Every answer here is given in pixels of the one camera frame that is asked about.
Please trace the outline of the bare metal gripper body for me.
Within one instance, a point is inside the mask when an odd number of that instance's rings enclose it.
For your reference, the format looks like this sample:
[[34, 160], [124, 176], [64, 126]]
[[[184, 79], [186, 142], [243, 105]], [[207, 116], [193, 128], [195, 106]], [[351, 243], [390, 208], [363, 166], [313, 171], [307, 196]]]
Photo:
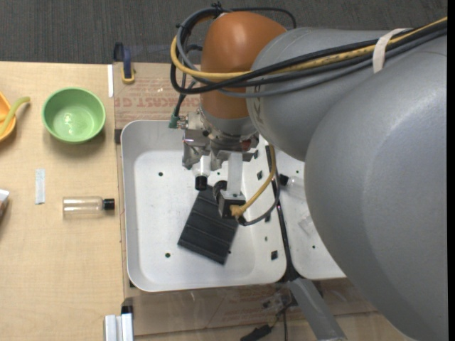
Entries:
[[217, 117], [206, 110], [187, 115], [183, 130], [183, 145], [199, 146], [203, 155], [210, 158], [211, 151], [240, 153], [244, 161], [251, 158], [251, 150], [259, 143], [259, 132], [248, 116], [237, 118]]

